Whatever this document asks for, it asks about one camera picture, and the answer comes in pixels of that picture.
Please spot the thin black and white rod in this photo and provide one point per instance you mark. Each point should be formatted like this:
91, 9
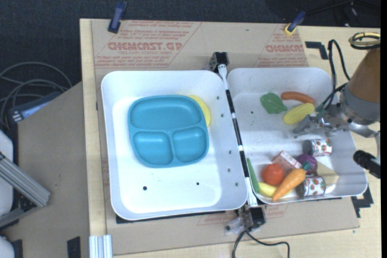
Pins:
235, 121

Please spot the white plastic tray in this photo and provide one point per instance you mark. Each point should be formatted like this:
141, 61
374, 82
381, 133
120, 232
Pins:
266, 136
169, 190

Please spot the strawberry print small can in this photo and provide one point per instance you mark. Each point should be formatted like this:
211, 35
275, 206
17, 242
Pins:
314, 186
321, 147

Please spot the purple eggplant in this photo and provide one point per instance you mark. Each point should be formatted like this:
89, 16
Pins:
306, 160

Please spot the yellow banana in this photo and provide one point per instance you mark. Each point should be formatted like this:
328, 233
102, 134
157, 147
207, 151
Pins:
266, 189

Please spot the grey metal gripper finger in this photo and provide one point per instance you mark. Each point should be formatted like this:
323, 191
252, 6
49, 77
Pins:
303, 126
328, 128

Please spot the blue divided plate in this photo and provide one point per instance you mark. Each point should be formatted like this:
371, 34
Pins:
168, 130

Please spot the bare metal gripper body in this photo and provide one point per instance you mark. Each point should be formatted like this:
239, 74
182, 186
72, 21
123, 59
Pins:
335, 118

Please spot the brown cardboard board red print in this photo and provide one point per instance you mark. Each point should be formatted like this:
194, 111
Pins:
157, 45

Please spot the black cylinder on white bracket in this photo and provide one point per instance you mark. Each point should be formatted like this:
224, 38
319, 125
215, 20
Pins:
366, 160

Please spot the green pea pod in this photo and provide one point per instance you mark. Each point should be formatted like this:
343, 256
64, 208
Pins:
252, 176

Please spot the red-orange tomato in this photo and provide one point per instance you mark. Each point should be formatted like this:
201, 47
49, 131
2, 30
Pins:
272, 174

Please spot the green lettuce leaf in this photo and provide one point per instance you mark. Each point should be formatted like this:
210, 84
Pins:
272, 103

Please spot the beige wedge slice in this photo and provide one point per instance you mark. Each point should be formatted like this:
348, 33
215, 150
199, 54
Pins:
327, 171

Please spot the pink small carton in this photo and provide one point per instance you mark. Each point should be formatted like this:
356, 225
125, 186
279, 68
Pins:
286, 160

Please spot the yellow corn cob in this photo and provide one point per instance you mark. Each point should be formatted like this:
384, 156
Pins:
297, 113

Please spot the orange carrot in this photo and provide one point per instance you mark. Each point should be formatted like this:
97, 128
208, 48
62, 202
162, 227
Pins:
290, 182

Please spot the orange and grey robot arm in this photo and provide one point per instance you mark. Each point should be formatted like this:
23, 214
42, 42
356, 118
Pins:
364, 78

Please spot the yellow round disc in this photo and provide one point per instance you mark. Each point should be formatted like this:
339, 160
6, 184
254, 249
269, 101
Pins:
205, 108

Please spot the orange sausage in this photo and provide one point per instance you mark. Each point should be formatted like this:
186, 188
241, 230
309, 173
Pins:
297, 96

